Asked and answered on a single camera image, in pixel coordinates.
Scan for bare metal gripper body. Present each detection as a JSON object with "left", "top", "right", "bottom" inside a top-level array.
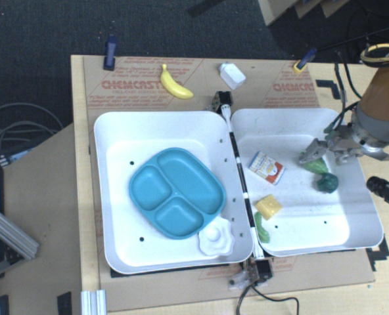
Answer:
[{"left": 325, "top": 124, "right": 389, "bottom": 161}]

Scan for light green lettuce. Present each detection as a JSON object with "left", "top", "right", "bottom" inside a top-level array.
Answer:
[{"left": 300, "top": 156, "right": 330, "bottom": 175}]

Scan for dark green broccoli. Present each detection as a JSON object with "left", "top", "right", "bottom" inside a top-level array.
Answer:
[{"left": 316, "top": 172, "right": 340, "bottom": 194}]

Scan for blue white red carton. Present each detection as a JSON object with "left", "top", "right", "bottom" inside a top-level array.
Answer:
[{"left": 247, "top": 150, "right": 287, "bottom": 186}]

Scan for white plastic tray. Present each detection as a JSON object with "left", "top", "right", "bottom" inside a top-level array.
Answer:
[
  {"left": 93, "top": 110, "right": 256, "bottom": 275},
  {"left": 230, "top": 108, "right": 385, "bottom": 258}
]

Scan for yellow cheese wedge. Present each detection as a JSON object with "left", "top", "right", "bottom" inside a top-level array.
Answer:
[{"left": 254, "top": 194, "right": 283, "bottom": 221}]

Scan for thin black and white rod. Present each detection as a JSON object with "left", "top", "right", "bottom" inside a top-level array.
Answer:
[{"left": 221, "top": 104, "right": 265, "bottom": 260}]

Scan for green pea pod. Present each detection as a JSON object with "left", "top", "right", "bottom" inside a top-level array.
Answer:
[{"left": 254, "top": 211, "right": 271, "bottom": 243}]

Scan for white plastic bottle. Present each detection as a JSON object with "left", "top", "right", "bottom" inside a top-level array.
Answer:
[{"left": 218, "top": 62, "right": 247, "bottom": 91}]

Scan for white fried egg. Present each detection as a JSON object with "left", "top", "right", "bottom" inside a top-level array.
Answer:
[{"left": 197, "top": 217, "right": 236, "bottom": 257}]

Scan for blue divided plate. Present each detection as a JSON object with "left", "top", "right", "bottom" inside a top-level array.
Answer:
[{"left": 128, "top": 147, "right": 227, "bottom": 240}]

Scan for brown cardboard board red print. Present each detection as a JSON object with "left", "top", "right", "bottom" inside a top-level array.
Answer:
[{"left": 82, "top": 56, "right": 377, "bottom": 313}]

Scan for yellow banana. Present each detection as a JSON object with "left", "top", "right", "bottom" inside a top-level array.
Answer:
[{"left": 160, "top": 64, "right": 195, "bottom": 100}]

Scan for black cylinder on white bracket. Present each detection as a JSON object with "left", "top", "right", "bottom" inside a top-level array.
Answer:
[{"left": 366, "top": 152, "right": 389, "bottom": 208}]

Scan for black block with thin wires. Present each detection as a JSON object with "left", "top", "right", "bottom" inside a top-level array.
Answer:
[
  {"left": 210, "top": 90, "right": 234, "bottom": 112},
  {"left": 228, "top": 257, "right": 275, "bottom": 290}
]

